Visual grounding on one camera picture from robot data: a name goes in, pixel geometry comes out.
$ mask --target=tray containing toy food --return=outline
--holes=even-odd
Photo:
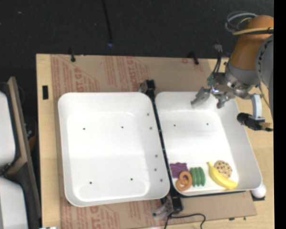
[[[92,206],[158,199],[171,184],[189,197],[259,187],[261,174],[245,128],[236,120],[236,102],[217,109],[210,96],[193,109],[196,94],[159,93],[153,100],[157,114],[141,92],[60,97],[68,201]]]

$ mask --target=cardboard sheet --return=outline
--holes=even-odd
[[[196,65],[188,58],[151,58],[126,56],[52,55],[52,85],[55,109],[57,156],[59,166],[62,229],[134,229],[160,226],[165,220],[154,219],[152,211],[160,200],[137,201],[79,208],[65,198],[61,168],[60,134],[57,101],[67,92],[138,91],[147,79],[155,80],[156,93],[162,91],[198,91],[206,87],[206,78],[214,65],[207,59]],[[180,215],[203,213],[207,220],[256,215],[250,192],[182,199]],[[173,219],[169,224],[201,221],[202,217]]]

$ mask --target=white ball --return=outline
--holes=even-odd
[[[251,190],[251,194],[256,198],[263,198],[266,195],[266,186],[264,183],[260,185],[257,189]]]

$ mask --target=yellow banana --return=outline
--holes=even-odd
[[[208,162],[209,165],[209,174],[214,182],[216,182],[221,187],[225,187],[227,189],[233,189],[237,187],[237,183],[225,178],[223,175],[219,173],[219,171],[213,166],[211,162]]]

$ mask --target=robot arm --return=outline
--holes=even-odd
[[[237,25],[232,21],[243,18]],[[217,108],[221,108],[231,98],[251,99],[253,115],[241,113],[238,121],[254,130],[272,131],[261,116],[261,103],[258,94],[249,91],[261,82],[269,89],[269,103],[273,118],[273,44],[274,18],[267,15],[255,15],[246,12],[231,13],[227,17],[226,29],[233,35],[239,35],[235,49],[225,67],[225,73],[219,72],[222,47],[217,45],[217,64],[208,78],[209,89],[201,88],[191,102],[194,108],[205,102],[212,94],[218,99]]]

